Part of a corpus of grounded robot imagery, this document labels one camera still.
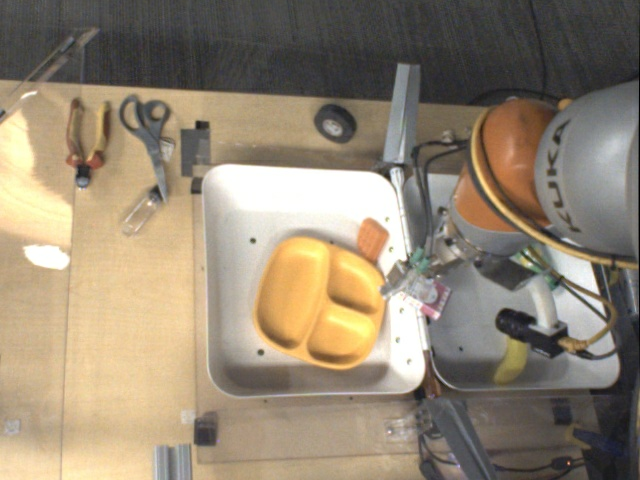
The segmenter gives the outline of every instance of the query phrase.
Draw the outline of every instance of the orange block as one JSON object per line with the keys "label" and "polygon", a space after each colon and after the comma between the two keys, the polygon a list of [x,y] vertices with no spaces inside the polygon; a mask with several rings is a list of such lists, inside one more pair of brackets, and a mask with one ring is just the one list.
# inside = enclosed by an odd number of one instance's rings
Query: orange block
{"label": "orange block", "polygon": [[375,263],[388,238],[389,232],[382,224],[372,218],[364,219],[358,231],[358,250],[367,260]]}

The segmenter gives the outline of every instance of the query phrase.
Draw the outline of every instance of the black wheel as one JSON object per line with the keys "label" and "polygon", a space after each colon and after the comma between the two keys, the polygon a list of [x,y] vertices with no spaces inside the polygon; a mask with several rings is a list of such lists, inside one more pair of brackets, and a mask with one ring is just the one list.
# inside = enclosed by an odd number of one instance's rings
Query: black wheel
{"label": "black wheel", "polygon": [[338,144],[349,142],[356,133],[356,120],[338,105],[322,107],[313,122],[323,137]]}

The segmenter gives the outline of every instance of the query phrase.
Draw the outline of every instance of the pliers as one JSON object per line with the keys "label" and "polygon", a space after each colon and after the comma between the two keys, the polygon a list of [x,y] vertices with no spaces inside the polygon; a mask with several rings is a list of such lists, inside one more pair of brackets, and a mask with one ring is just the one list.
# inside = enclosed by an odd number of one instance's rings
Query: pliers
{"label": "pliers", "polygon": [[67,165],[76,169],[76,185],[81,189],[89,186],[91,170],[99,169],[104,165],[103,153],[107,147],[109,138],[109,115],[111,113],[111,107],[106,101],[100,105],[98,110],[96,142],[86,160],[82,153],[82,144],[80,142],[80,122],[83,112],[84,108],[82,107],[80,99],[74,98],[71,102],[71,111],[67,123],[67,147],[69,148],[69,156],[67,156],[66,162]]}

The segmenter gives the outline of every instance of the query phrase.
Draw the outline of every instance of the yellow divided plate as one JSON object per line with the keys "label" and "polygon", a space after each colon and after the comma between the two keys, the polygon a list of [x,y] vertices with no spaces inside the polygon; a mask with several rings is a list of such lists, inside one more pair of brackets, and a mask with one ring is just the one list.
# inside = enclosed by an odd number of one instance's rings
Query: yellow divided plate
{"label": "yellow divided plate", "polygon": [[262,274],[253,323],[285,354],[325,368],[353,368],[380,332],[383,283],[380,272],[352,252],[315,238],[290,238],[276,247]]}

